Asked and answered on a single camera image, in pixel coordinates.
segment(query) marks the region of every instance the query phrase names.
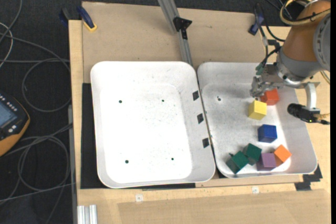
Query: orange and black device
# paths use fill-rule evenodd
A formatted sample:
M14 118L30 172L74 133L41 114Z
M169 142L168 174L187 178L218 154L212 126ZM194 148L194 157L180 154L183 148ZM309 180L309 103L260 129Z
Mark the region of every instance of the orange and black device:
M30 117L23 106L0 90L0 156L19 141L29 123Z

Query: empty white tray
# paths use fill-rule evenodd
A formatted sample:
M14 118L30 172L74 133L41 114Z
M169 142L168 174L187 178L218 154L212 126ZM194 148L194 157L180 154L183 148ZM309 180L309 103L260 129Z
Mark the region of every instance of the empty white tray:
M317 168L317 158L305 122L287 112L290 103L298 103L295 90L278 90L279 102L267 106L267 115L261 120L248 117L252 79L258 63L207 62L199 66L197 74L209 132L213 142L219 171L232 178L260 175L308 174ZM258 141L257 129L263 124L275 125L278 138L272 143ZM226 165L231 154L242 151L252 143L262 153L273 152L280 144L292 156L270 172L259 172L256 164L246 165L234 174Z
M195 70L103 61L91 69L97 168L110 188L204 182L215 172Z

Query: black floor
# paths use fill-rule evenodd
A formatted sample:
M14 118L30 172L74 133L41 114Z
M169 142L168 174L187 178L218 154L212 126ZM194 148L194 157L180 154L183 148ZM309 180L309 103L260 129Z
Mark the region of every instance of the black floor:
M80 5L81 1L158 5L157 0L22 0L22 8L18 13L20 0L0 0L0 23L10 26L18 15L11 28L14 37L47 48L59 58L69 59L68 31L60 22L59 12L65 7L71 17L77 19L76 6ZM177 7L245 13L252 13L253 6L260 3L269 25L283 25L279 19L278 0L175 0L175 2ZM6 28L0 26L0 33L5 31ZM9 47L8 38L0 41L0 59L5 58ZM15 40L8 60L45 60L56 58L55 54L36 45ZM71 89L66 66L69 66L69 63L42 62L29 72L35 64L5 62L0 67L0 89L21 102L31 116L32 121L24 137L53 134L68 124ZM55 137L69 151L68 130ZM20 141L13 149L27 145L31 141ZM66 154L61 145L54 142L47 140L33 146L25 158L23 167L18 168L23 150L0 157L0 223L46 223L50 216L49 223L73 222L70 177L64 182L66 186L63 184L67 171ZM27 187L22 180L18 181L18 169L25 182L33 186L33 189ZM50 189L59 185L60 187L50 191L34 190L34 188Z

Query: red block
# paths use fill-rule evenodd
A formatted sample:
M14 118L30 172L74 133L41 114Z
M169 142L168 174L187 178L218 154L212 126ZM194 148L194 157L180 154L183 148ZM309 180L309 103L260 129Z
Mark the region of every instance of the red block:
M266 91L260 99L267 105L275 105L279 101L278 89L274 88L271 91Z

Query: device screen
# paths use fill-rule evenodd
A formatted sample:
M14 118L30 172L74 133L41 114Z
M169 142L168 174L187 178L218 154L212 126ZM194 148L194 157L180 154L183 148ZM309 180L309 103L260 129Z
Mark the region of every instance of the device screen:
M0 127L14 120L15 118L17 118L16 115L0 103Z

